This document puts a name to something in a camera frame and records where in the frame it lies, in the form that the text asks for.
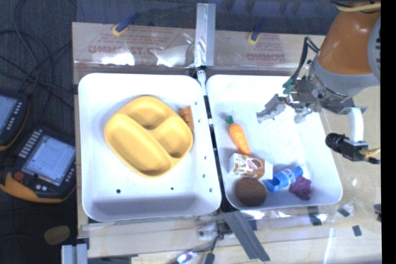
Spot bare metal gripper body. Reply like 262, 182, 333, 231
286, 77, 369, 116

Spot white plastic tray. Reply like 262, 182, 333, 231
205, 74, 343, 211
77, 72, 223, 223

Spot orange carrot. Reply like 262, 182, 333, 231
225, 115, 252, 156

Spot brown cardboard board, red print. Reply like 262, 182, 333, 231
71, 21, 382, 258

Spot white and brown carton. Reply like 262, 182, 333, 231
228, 153, 274, 181

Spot blue bottle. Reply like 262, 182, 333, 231
263, 165, 305, 194

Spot purple grapes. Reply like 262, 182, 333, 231
288, 175, 312, 201

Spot orange-brown biscuit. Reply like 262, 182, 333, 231
179, 105, 196, 132

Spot brown round cookie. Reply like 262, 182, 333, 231
235, 177, 268, 207

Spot yellow divided plate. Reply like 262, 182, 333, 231
103, 95, 194, 179

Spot olive oval object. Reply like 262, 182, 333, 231
43, 225, 71, 246

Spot black cylinder on white bracket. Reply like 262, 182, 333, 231
324, 106, 370, 161

